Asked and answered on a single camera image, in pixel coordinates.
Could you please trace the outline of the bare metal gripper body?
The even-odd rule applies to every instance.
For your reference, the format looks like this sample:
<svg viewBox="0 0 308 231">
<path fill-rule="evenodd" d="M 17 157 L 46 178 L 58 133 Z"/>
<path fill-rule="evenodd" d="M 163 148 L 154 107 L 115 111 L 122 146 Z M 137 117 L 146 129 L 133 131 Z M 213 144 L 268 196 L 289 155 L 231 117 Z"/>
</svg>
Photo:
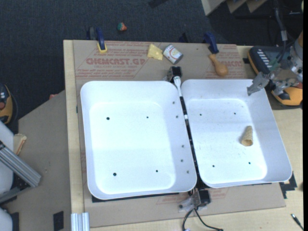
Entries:
<svg viewBox="0 0 308 231">
<path fill-rule="evenodd" d="M 302 61 L 294 57 L 287 57 L 272 65 L 269 78 L 276 87 L 297 86 L 303 82 L 302 72 Z"/>
</svg>

